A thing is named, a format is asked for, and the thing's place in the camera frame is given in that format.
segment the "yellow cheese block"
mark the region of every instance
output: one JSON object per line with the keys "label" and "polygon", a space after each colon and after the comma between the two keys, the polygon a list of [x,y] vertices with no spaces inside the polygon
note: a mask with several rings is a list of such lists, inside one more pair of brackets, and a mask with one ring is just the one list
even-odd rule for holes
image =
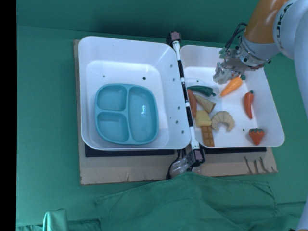
{"label": "yellow cheese block", "polygon": [[212,121],[211,118],[208,116],[208,112],[206,112],[205,110],[197,110],[196,125],[198,127],[209,127],[212,125]]}

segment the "green wall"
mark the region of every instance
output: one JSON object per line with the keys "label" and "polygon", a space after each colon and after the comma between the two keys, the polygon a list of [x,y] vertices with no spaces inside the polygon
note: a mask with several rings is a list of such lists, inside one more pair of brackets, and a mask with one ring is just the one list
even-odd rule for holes
{"label": "green wall", "polygon": [[16,0],[17,24],[225,43],[259,0]]}

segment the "orange carrot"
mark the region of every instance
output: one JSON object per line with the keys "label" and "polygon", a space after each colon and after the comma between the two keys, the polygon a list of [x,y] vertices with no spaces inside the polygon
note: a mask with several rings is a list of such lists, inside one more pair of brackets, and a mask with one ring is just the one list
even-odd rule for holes
{"label": "orange carrot", "polygon": [[188,94],[188,100],[192,111],[192,116],[195,117],[197,113],[197,99],[195,95],[193,94],[193,91],[190,89],[187,89]]}
{"label": "orange carrot", "polygon": [[249,133],[253,143],[255,145],[259,145],[261,140],[262,140],[262,138],[263,138],[263,136],[264,136],[264,130],[263,129],[258,129],[258,128],[250,129],[248,133]]}
{"label": "orange carrot", "polygon": [[229,94],[230,92],[233,92],[234,90],[238,89],[242,85],[243,79],[244,79],[244,75],[241,75],[241,76],[237,76],[233,78],[232,80],[230,80],[230,82],[226,85],[224,90],[222,90],[220,95],[223,97]]}
{"label": "orange carrot", "polygon": [[244,107],[246,114],[250,119],[252,119],[251,103],[253,99],[254,99],[254,92],[252,90],[244,95]]}

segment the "green pepper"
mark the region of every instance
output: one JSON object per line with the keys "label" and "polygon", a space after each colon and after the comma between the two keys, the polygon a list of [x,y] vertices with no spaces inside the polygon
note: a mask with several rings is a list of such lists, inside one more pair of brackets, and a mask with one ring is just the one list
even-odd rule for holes
{"label": "green pepper", "polygon": [[191,86],[187,89],[199,92],[207,97],[213,95],[216,96],[216,94],[213,92],[213,88],[207,87],[207,86]]}

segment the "toy food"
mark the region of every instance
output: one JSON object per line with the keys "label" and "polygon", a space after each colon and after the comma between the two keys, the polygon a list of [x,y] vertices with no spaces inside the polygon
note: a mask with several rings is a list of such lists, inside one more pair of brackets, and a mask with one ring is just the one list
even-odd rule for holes
{"label": "toy food", "polygon": [[233,117],[227,111],[218,111],[212,117],[212,128],[216,131],[219,131],[218,123],[223,122],[228,125],[227,131],[231,131],[234,128],[235,122]]}
{"label": "toy food", "polygon": [[191,86],[187,89],[199,92],[207,97],[213,95],[216,96],[216,93],[213,92],[213,88],[207,87],[207,86]]}
{"label": "toy food", "polygon": [[196,113],[196,125],[201,127],[203,144],[207,147],[214,147],[214,139],[211,128],[211,118],[209,117],[207,111],[197,110]]}
{"label": "toy food", "polygon": [[261,143],[261,140],[265,134],[263,129],[258,129],[258,128],[250,129],[248,133],[255,145],[259,145]]}
{"label": "toy food", "polygon": [[193,91],[190,89],[187,89],[187,94],[188,94],[188,100],[189,100],[189,104],[190,104],[191,111],[192,111],[192,116],[196,117],[196,112],[197,112],[196,97],[194,96]]}
{"label": "toy food", "polygon": [[251,103],[252,100],[254,99],[254,93],[253,91],[249,91],[244,95],[244,108],[246,111],[246,114],[250,119],[252,119],[252,113],[251,113]]}
{"label": "toy food", "polygon": [[208,99],[206,99],[206,98],[204,98],[204,97],[202,97],[202,96],[200,96],[200,95],[197,95],[197,94],[194,94],[194,96],[195,96],[197,102],[198,102],[198,103],[205,109],[205,111],[207,111],[208,113],[210,113],[210,112],[214,109],[216,103],[214,103],[214,102],[212,102],[212,101],[210,101],[210,100],[208,100]]}
{"label": "toy food", "polygon": [[232,80],[230,80],[230,82],[222,90],[222,92],[220,94],[221,97],[226,96],[230,92],[233,92],[236,89],[238,89],[242,85],[243,79],[245,79],[245,75],[240,75],[240,76],[237,76],[237,77],[233,78]]}

